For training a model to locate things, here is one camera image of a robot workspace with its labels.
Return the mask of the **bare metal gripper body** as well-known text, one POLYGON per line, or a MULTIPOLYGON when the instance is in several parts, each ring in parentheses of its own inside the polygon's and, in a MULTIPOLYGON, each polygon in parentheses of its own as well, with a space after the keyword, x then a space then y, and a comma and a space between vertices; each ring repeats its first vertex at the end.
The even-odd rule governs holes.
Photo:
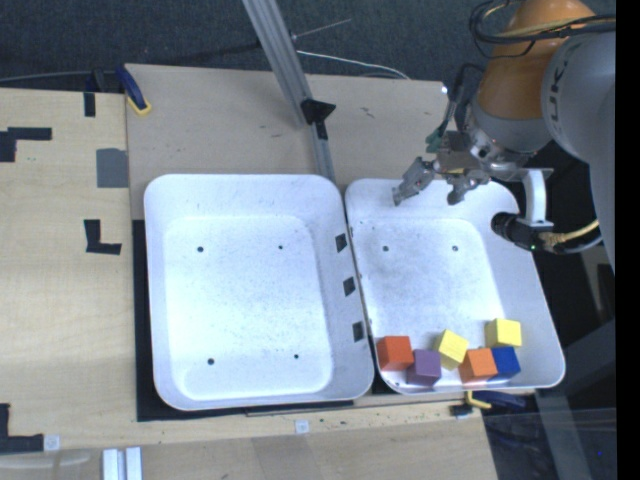
POLYGON ((502 181, 518 179, 532 157, 491 139, 484 132, 445 131, 432 140, 436 169, 447 175, 486 176, 502 181))

